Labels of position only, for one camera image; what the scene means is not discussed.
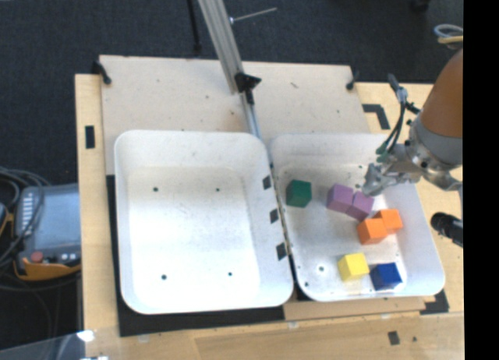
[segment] yellow cube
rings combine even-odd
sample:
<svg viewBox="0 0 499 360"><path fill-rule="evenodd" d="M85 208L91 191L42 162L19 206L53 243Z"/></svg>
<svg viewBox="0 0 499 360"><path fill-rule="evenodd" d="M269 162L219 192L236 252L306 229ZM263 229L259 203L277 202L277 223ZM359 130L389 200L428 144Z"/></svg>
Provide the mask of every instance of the yellow cube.
<svg viewBox="0 0 499 360"><path fill-rule="evenodd" d="M338 261L338 269L343 281L355 280L369 274L366 257L363 253L350 253Z"/></svg>

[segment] aluminum extrusion bar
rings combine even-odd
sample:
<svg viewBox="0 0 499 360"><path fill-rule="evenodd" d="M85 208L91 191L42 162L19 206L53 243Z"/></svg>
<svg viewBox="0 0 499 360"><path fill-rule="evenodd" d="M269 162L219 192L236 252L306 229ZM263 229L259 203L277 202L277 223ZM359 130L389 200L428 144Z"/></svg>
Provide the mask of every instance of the aluminum extrusion bar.
<svg viewBox="0 0 499 360"><path fill-rule="evenodd" d="M244 73L244 70L224 2L223 0L198 0L198 2L229 89L232 93L238 93L239 89L235 76ZM256 137L261 138L253 104L248 102L244 93L241 95L241 101L249 131Z"/></svg>

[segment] black electronic device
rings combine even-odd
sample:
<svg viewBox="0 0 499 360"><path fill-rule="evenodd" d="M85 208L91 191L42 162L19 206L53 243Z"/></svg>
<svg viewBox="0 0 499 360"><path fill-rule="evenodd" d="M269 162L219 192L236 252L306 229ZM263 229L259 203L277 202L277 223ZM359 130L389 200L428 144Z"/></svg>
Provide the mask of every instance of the black electronic device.
<svg viewBox="0 0 499 360"><path fill-rule="evenodd" d="M51 280L80 269L80 196L77 184L30 186L20 195L14 235L23 237L17 276Z"/></svg>

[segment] black carpet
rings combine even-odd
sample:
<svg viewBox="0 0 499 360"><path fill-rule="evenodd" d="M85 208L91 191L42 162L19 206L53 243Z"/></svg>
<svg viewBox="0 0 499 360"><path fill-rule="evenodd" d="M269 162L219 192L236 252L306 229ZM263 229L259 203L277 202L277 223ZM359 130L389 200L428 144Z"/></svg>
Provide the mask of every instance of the black carpet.
<svg viewBox="0 0 499 360"><path fill-rule="evenodd" d="M453 51L433 28L463 26L464 0L432 0L414 13L408 0L225 0L245 61L350 65L361 81L432 83ZM216 58L196 15L203 50ZM99 55L192 57L186 0L15 0L0 2L0 165L75 182L74 75ZM76 289L45 295L58 334L76 329ZM59 316L56 310L60 304ZM31 294L0 291L0 348L44 339L44 310Z"/></svg>

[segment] black clamp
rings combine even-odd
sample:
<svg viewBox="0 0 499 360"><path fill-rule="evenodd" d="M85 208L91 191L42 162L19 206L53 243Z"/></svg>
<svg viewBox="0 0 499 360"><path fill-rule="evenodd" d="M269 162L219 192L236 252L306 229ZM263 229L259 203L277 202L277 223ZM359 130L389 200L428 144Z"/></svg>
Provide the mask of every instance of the black clamp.
<svg viewBox="0 0 499 360"><path fill-rule="evenodd" d="M237 90L240 93L246 95L246 101L248 104L255 105L255 99L253 97L253 89L257 86L259 82L262 81L261 78L246 75L245 73L239 72L235 76L235 84L237 85Z"/></svg>
<svg viewBox="0 0 499 360"><path fill-rule="evenodd" d="M102 80L104 81L105 84L111 84L112 80L108 76L108 73L106 72L106 69L104 66L99 62L99 61L94 61L94 64L92 65L92 74L94 75L102 75Z"/></svg>
<svg viewBox="0 0 499 360"><path fill-rule="evenodd" d="M356 81L359 79L359 76L360 76L360 71L357 68L352 68L352 80L350 80L350 82L348 82L346 85L346 89L348 91L353 90L353 86L356 83Z"/></svg>

